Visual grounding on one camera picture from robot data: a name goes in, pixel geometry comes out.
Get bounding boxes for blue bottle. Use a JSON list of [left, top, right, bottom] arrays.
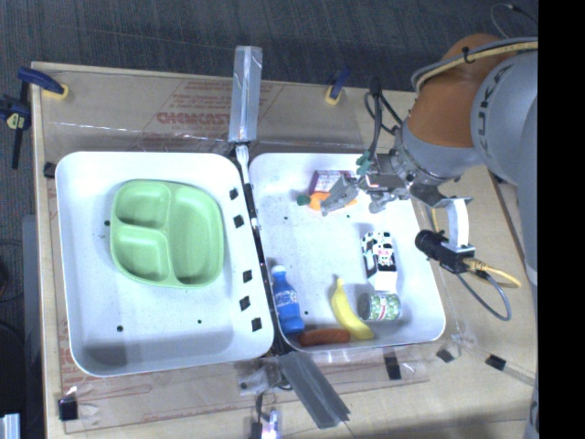
[[270, 264, 306, 336]]

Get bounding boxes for black and white cow carton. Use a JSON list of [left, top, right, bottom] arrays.
[[360, 230, 398, 292]]

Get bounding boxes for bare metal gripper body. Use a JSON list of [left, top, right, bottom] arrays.
[[360, 149, 416, 201]]

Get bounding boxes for green can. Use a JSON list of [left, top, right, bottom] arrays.
[[356, 291, 402, 323]]

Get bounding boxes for white plastic tray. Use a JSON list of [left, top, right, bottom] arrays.
[[54, 150, 275, 378], [248, 152, 447, 352]]

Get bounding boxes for red sausage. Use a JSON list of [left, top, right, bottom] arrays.
[[298, 327, 352, 348]]

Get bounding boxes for black cylinder on white bracket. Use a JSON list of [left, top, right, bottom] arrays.
[[414, 197, 476, 274]]

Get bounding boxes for orange carrot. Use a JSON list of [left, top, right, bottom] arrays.
[[295, 192, 358, 212]]

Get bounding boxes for yellow banana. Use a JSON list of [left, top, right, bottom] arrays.
[[330, 276, 375, 341]]

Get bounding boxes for brown cardboard board red print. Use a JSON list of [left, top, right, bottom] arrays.
[[39, 70, 463, 434]]

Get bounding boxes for purple carton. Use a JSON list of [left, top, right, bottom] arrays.
[[308, 169, 356, 196]]

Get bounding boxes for green divided plate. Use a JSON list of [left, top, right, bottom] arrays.
[[109, 178, 225, 290]]

